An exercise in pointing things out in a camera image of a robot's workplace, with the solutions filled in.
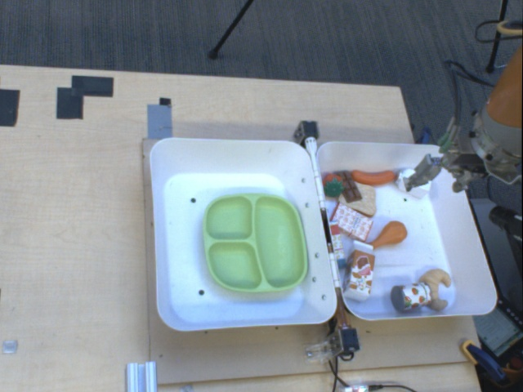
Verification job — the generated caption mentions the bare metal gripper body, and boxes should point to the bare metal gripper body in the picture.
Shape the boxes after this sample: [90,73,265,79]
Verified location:
[440,136,523,185]

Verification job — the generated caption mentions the white and silver packet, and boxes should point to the white and silver packet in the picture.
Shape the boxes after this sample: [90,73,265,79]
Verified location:
[393,167,435,200]

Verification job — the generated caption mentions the orange sausage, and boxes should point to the orange sausage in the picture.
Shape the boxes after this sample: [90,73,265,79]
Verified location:
[351,169,399,187]

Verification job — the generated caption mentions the tan bread slice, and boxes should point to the tan bread slice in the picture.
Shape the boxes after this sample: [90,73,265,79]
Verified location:
[337,183,378,218]

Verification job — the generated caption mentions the white plastic tray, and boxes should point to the white plastic tray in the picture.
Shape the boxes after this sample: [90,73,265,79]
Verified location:
[149,137,338,332]
[316,140,499,322]

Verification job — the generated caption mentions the orange chicken drumstick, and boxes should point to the orange chicken drumstick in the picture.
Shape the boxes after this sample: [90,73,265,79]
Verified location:
[365,220,409,253]

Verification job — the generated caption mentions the brown chocolate bar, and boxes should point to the brown chocolate bar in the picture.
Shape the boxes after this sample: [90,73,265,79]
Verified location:
[337,170,364,204]

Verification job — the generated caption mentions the orange patterned carton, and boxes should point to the orange patterned carton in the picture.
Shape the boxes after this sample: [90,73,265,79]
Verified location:
[329,202,374,243]

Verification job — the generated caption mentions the tan croissant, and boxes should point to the tan croissant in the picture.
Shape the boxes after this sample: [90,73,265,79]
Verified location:
[418,268,453,312]

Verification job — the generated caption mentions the thin black and white rod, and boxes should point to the thin black and white rod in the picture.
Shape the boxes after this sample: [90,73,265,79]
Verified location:
[304,136,349,331]

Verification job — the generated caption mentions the small white and red carton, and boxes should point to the small white and red carton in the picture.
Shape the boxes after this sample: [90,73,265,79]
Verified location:
[328,220,348,270]

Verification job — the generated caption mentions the brown and white milk carton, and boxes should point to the brown and white milk carton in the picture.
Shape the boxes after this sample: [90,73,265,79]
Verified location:
[342,240,377,303]

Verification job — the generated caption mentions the strawberry print can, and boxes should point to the strawberry print can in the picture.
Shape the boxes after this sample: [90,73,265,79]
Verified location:
[390,282,433,314]

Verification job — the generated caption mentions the green divided plate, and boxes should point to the green divided plate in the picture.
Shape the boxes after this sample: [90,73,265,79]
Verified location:
[203,193,309,294]

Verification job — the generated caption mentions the black cylinder on white bracket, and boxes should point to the black cylinder on white bracket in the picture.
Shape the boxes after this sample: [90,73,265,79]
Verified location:
[488,205,523,240]

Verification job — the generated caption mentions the black block with thin wires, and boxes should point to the black block with thin wires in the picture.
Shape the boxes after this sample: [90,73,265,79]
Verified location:
[294,120,320,143]
[336,327,362,361]

